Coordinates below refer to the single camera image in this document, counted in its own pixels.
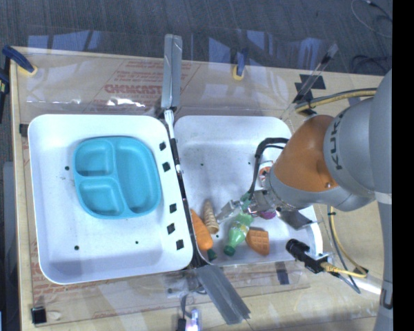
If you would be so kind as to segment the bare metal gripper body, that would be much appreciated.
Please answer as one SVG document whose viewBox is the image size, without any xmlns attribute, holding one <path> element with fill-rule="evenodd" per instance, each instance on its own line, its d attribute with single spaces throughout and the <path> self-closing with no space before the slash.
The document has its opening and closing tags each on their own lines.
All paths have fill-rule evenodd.
<svg viewBox="0 0 414 331">
<path fill-rule="evenodd" d="M 267 190 L 246 192 L 243 196 L 243 212 L 253 217 L 276 217 L 276 206 Z"/>
</svg>

